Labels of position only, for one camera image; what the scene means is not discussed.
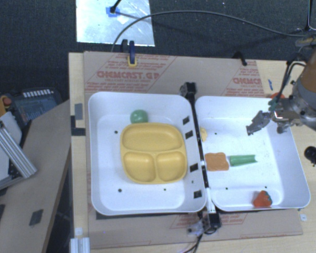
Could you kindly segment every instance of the yellow plastic plate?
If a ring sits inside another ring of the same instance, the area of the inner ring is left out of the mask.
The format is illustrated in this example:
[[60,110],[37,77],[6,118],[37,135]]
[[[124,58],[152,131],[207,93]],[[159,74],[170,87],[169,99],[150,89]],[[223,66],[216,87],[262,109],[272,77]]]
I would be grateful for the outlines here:
[[121,134],[121,157],[126,175],[137,183],[177,182],[187,171],[184,139],[169,124],[128,125]]

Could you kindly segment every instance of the cable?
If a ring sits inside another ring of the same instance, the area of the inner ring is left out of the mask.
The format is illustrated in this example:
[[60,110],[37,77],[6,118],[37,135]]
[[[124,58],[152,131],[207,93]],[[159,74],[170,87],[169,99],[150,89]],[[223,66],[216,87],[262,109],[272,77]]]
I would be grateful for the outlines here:
[[292,37],[302,37],[302,35],[294,35],[294,34],[287,34],[287,33],[282,33],[267,27],[264,27],[262,25],[256,24],[256,23],[252,23],[250,21],[246,21],[244,19],[238,18],[238,17],[234,17],[231,15],[227,15],[227,14],[223,14],[223,13],[218,13],[218,12],[213,12],[213,11],[193,11],[193,10],[182,10],[182,11],[164,11],[164,12],[157,12],[157,13],[153,13],[153,14],[149,14],[149,15],[145,15],[141,18],[136,19],[135,21],[133,21],[131,24],[129,24],[127,27],[125,27],[123,30],[121,30],[121,32],[118,34],[117,38],[115,39],[112,47],[111,47],[111,52],[113,52],[116,42],[118,41],[118,39],[121,37],[121,35],[127,30],[129,29],[132,25],[146,19],[146,18],[150,18],[153,16],[159,16],[159,15],[167,15],[167,14],[179,14],[179,13],[200,13],[200,14],[210,14],[210,15],[216,15],[216,16],[222,16],[222,17],[226,17],[226,18],[230,18],[239,22],[244,22],[247,24],[250,24],[252,26],[258,27],[260,29],[264,29],[266,31],[272,32],[272,33],[276,33],[279,35],[284,35],[284,36],[292,36]]
[[308,18],[307,18],[306,28],[316,31],[316,28],[313,28],[310,26],[311,10],[312,10],[312,0],[308,0]]
[[212,235],[212,234],[215,233],[216,231],[217,231],[217,229],[210,228],[210,229],[208,229],[207,231],[205,231],[204,234]]
[[192,253],[195,253],[198,249],[198,246],[199,246],[199,243],[200,243],[200,240],[202,238],[202,234],[198,237],[198,240],[196,241],[195,245],[193,247],[191,247],[189,250],[183,252],[183,253],[189,253],[192,251]]
[[299,63],[299,62],[295,62],[295,63],[292,63],[292,64],[290,64],[290,63],[287,64],[287,68],[286,68],[285,73],[284,73],[284,76],[283,76],[283,80],[282,80],[282,84],[281,84],[280,91],[279,91],[279,93],[276,95],[276,103],[280,100],[280,97],[281,97],[281,95],[282,95],[283,89],[284,89],[284,87],[286,86],[286,84],[288,83],[288,80],[289,80],[291,71],[292,71],[292,69],[294,68],[294,66],[296,66],[296,65],[300,65],[300,66],[302,66],[302,67],[305,67],[304,64],[301,64],[301,63]]

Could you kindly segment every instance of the green cylinder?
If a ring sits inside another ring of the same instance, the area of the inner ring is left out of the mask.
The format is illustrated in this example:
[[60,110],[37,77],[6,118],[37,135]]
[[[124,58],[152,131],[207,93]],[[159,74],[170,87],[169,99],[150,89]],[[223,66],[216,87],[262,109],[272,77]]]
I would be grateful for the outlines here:
[[255,160],[255,154],[230,156],[230,164],[232,167],[255,163],[255,162],[257,162]]

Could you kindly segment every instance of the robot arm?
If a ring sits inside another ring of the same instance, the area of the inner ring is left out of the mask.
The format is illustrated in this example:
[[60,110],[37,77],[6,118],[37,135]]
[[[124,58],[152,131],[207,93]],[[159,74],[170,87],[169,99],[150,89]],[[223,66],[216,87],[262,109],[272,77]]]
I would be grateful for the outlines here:
[[[297,45],[313,45],[313,40],[309,38],[300,41]],[[292,95],[287,99],[282,99],[280,95],[289,79],[286,74],[292,65],[287,67],[279,95],[269,102],[269,112],[259,111],[253,118],[252,124],[246,127],[248,135],[261,130],[270,120],[278,124],[278,133],[284,132],[292,125],[306,125],[316,131],[316,48],[302,74],[296,82],[293,82]]]

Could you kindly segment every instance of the black cable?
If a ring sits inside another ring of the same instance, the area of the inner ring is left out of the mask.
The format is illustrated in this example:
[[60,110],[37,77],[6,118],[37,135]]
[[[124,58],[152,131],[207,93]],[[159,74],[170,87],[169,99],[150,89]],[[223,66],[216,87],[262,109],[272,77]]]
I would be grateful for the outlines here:
[[300,65],[302,67],[305,67],[304,64],[299,63],[299,62],[295,62],[295,63],[292,63],[292,64],[290,64],[290,63],[287,64],[287,68],[286,68],[284,76],[283,76],[283,80],[282,80],[280,91],[276,95],[276,103],[278,103],[278,101],[280,100],[282,92],[283,92],[283,90],[284,90],[284,88],[285,88],[285,86],[288,83],[288,80],[290,78],[291,71],[293,70],[294,66],[296,66],[296,65]]
[[212,235],[213,233],[216,232],[216,230],[217,230],[217,229],[210,228],[210,229],[208,229],[207,231],[205,231],[204,234]]
[[272,33],[276,33],[276,34],[279,34],[279,35],[284,35],[284,36],[292,36],[292,37],[302,37],[302,35],[294,35],[294,34],[287,34],[287,33],[282,33],[282,32],[279,32],[279,31],[276,31],[276,30],[273,30],[273,29],[270,29],[270,28],[267,28],[267,27],[264,27],[262,25],[259,25],[259,24],[256,24],[256,23],[252,23],[250,21],[246,21],[244,19],[241,19],[241,18],[238,18],[238,17],[234,17],[234,16],[231,16],[231,15],[226,15],[226,14],[223,14],[223,13],[218,13],[218,12],[213,12],[213,11],[193,11],[193,10],[182,10],[182,11],[164,11],[164,12],[157,12],[157,13],[153,13],[153,14],[149,14],[149,15],[145,15],[141,18],[138,18],[136,19],[135,21],[133,21],[131,24],[129,24],[127,27],[125,27],[123,30],[121,30],[121,32],[118,34],[117,38],[115,39],[112,47],[111,47],[111,52],[113,52],[114,48],[115,48],[115,45],[116,45],[116,42],[118,41],[118,39],[121,37],[121,35],[127,30],[129,29],[132,25],[146,19],[146,18],[150,18],[150,17],[153,17],[153,16],[159,16],[159,15],[167,15],[167,14],[178,14],[178,13],[200,13],[200,14],[211,14],[211,15],[216,15],[216,16],[222,16],[222,17],[226,17],[226,18],[230,18],[230,19],[233,19],[233,20],[236,20],[236,21],[239,21],[239,22],[244,22],[244,23],[247,23],[247,24],[250,24],[250,25],[253,25],[255,27],[258,27],[258,28],[261,28],[261,29],[264,29],[266,31],[269,31],[269,32],[272,32]]
[[185,251],[183,253],[189,253],[192,250],[194,250],[192,253],[195,253],[197,251],[197,249],[198,249],[198,246],[199,246],[199,243],[200,243],[200,240],[201,240],[202,236],[203,236],[202,234],[199,235],[198,240],[196,241],[195,245],[193,247],[191,247],[189,250],[187,250],[187,251]]

